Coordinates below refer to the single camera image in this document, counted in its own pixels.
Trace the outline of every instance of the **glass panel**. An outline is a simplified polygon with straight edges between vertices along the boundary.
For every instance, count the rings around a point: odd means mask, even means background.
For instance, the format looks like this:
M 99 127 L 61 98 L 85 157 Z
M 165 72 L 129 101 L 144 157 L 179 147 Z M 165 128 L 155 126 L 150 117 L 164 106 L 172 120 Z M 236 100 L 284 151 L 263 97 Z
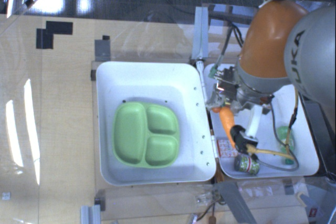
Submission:
M 37 0 L 1 1 L 0 222 L 38 223 L 42 19 L 21 16 Z
M 91 74 L 95 74 L 99 65 L 104 61 L 167 63 L 192 63 L 194 61 L 191 60 L 194 38 L 195 34 L 200 34 L 199 29 L 196 30 L 196 28 L 202 27 L 201 24 L 195 26 L 194 8 L 172 5 L 147 5 L 139 8 L 136 4 L 131 3 L 111 3 L 110 6 L 116 9 L 116 13 L 124 11 L 129 18 L 137 18 L 137 21 L 98 20 L 95 22 L 95 61 L 92 63 L 93 73 Z M 218 24 L 216 20 L 203 18 L 203 14 L 201 14 L 199 22 L 207 24 L 205 29 L 209 33 L 209 45 L 218 42 L 217 47 L 214 45 L 209 47 L 208 57 L 205 56 L 206 63 L 211 63 L 220 54 L 218 47 L 224 43 L 226 26 Z M 213 35 L 211 35 L 212 27 L 215 28 Z M 234 37 L 232 41 L 234 41 L 233 47 L 239 50 Z M 96 81 L 94 81 L 95 77 L 93 76 L 92 79 L 96 198 L 101 199 L 106 208 L 102 213 L 102 218 L 104 220 L 137 218 L 204 210 L 208 201 L 198 203 L 197 197 L 206 196 L 210 191 L 211 197 L 208 199 L 213 199 L 212 186 L 209 182 L 206 182 L 205 185 L 188 182 L 182 185 L 167 183 L 164 185 L 117 187 L 107 183 L 101 175 L 97 87 Z M 211 162 L 214 161 L 213 152 L 208 152 L 207 157 L 211 158 Z M 133 209 L 130 211 L 125 208 L 123 210 L 125 204 L 132 204 Z M 218 206 L 217 210 L 227 211 L 228 208 L 227 206 Z

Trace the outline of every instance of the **green plate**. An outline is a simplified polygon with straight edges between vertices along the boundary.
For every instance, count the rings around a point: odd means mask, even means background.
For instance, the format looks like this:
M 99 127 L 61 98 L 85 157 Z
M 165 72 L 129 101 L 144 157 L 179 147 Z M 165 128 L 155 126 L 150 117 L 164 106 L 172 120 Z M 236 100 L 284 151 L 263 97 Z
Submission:
M 113 121 L 113 152 L 124 164 L 162 168 L 177 158 L 180 132 L 175 113 L 162 105 L 127 102 Z

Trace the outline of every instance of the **carrot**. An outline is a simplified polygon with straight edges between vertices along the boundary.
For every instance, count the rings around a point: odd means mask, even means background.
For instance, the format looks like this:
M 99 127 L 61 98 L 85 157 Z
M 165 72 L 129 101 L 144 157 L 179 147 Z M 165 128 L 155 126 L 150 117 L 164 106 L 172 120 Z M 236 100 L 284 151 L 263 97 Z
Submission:
M 233 116 L 233 113 L 231 109 L 228 106 L 224 106 L 219 111 L 219 118 L 222 122 L 222 126 L 224 128 L 224 131 L 226 133 L 227 138 L 229 139 L 231 146 L 235 148 L 235 142 L 233 141 L 230 130 L 235 125 L 235 118 Z
M 213 111 L 214 113 L 219 113 L 219 112 L 220 112 L 220 107 L 219 107 L 219 108 L 212 108 L 212 111 Z

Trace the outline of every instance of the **label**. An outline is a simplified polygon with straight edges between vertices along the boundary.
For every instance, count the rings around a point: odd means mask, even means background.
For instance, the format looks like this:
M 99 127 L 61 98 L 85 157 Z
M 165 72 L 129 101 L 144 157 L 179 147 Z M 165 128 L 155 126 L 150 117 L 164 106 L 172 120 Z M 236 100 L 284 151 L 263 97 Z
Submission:
M 236 158 L 235 161 L 237 162 L 235 166 L 238 167 L 238 169 L 236 168 L 235 169 L 240 172 L 247 172 L 252 175 L 256 175 L 260 170 L 260 165 L 254 160 L 252 160 L 250 156 L 241 155 L 240 162 L 239 162 L 239 157 Z
M 11 193 L 2 193 L 2 200 L 10 200 Z
M 309 211 L 309 217 L 314 218 L 317 215 L 317 208 L 311 208 Z
M 229 140 L 217 140 L 217 148 L 220 158 L 234 158 L 238 155 L 237 150 L 231 146 Z

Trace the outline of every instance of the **can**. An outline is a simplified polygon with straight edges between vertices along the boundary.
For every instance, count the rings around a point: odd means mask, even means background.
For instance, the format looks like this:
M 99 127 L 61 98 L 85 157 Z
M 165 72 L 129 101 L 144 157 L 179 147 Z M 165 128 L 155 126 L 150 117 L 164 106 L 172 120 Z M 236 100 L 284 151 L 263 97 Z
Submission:
M 250 156 L 239 154 L 235 157 L 235 170 L 256 175 L 259 173 L 260 164 L 254 161 Z
M 288 131 L 288 126 L 281 126 L 277 128 L 277 135 L 279 139 L 285 144 L 286 143 L 286 138 L 287 138 L 287 131 Z M 295 149 L 295 142 L 294 142 L 294 136 L 293 136 L 293 130 L 290 130 L 289 133 L 289 148 L 291 151 L 294 151 Z M 282 153 L 287 153 L 286 148 L 283 145 L 280 145 L 280 150 Z M 285 158 L 283 160 L 284 164 L 286 165 L 292 165 L 294 164 L 294 161 L 288 158 Z

